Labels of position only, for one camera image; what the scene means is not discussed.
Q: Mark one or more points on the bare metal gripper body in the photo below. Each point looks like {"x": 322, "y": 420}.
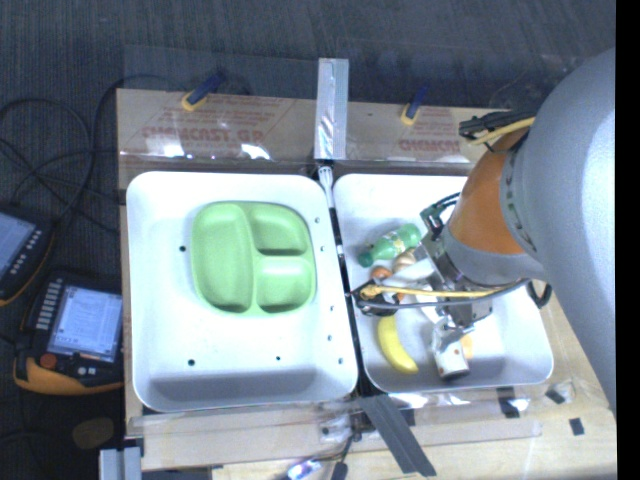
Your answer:
{"x": 457, "y": 295}

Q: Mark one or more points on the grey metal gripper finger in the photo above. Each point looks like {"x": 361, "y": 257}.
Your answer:
{"x": 463, "y": 334}
{"x": 442, "y": 335}

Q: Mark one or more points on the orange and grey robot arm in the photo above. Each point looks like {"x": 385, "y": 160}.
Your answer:
{"x": 560, "y": 193}

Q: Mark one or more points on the orange toy slice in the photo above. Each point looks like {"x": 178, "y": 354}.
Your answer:
{"x": 468, "y": 349}

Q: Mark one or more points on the white plastic tray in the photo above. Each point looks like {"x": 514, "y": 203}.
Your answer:
{"x": 165, "y": 288}
{"x": 505, "y": 348}

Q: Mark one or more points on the yellow banana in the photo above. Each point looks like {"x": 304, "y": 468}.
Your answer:
{"x": 392, "y": 345}

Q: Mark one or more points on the beige toy mushroom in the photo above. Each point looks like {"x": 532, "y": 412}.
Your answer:
{"x": 404, "y": 260}

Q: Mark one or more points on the small orange and white toy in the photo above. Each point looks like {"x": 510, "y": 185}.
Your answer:
{"x": 381, "y": 272}

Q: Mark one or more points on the green plastic bottle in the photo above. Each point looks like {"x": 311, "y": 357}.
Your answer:
{"x": 392, "y": 244}

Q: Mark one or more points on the green divided plate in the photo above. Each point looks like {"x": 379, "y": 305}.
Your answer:
{"x": 225, "y": 258}

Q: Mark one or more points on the brown cardboard board red print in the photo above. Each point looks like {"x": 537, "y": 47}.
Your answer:
{"x": 220, "y": 128}

